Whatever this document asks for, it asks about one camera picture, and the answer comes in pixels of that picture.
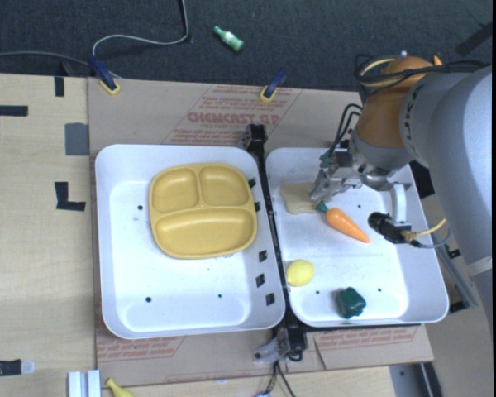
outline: carrot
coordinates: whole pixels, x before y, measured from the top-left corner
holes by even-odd
[[[342,210],[339,208],[327,208],[323,201],[321,201],[316,209],[325,213],[325,218],[329,225],[349,237],[356,238],[362,242],[370,242],[370,238],[360,229],[356,223],[352,221]]]

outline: yellow ball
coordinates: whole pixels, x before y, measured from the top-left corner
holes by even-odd
[[[314,265],[310,261],[297,259],[287,266],[287,282],[293,287],[307,285],[314,276]]]

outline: wooden table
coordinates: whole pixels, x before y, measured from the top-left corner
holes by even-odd
[[[66,155],[66,124],[88,123],[87,80],[0,74],[0,105],[28,106],[0,116],[0,360],[33,360],[34,373],[0,377],[0,396],[66,394],[69,371],[96,368],[90,161]],[[55,182],[84,211],[56,209]],[[388,367],[288,375],[297,396],[386,396]],[[131,388],[140,396],[252,396],[266,377]],[[104,390],[103,395],[111,392]],[[272,394],[287,395],[282,381]]]

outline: white tray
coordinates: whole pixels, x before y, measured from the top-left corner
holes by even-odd
[[[389,193],[362,186],[326,202],[329,208],[338,207],[346,212],[370,236],[369,244],[329,227],[321,213],[287,212],[280,185],[313,182],[319,169],[319,156],[326,150],[280,148],[270,152],[266,161],[283,263],[301,258],[315,266],[309,284],[289,287],[293,312],[315,328],[441,320],[449,303],[435,251],[394,245],[367,223],[372,212],[392,212]],[[391,180],[413,184],[406,193],[407,220],[414,231],[427,229],[409,167]],[[420,240],[427,242],[426,237]],[[351,319],[341,317],[336,311],[335,292],[347,287],[355,288],[366,300],[364,312]]]
[[[180,260],[156,245],[150,230],[151,180],[191,163],[226,163],[252,188],[258,232],[231,256]],[[272,328],[284,296],[257,164],[235,147],[114,145],[95,161],[103,319],[123,338]]]

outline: yellow divided tray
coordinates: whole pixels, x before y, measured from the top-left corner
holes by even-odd
[[[257,233],[246,177],[220,163],[181,165],[157,174],[149,212],[156,244],[179,259],[230,255],[248,247]]]

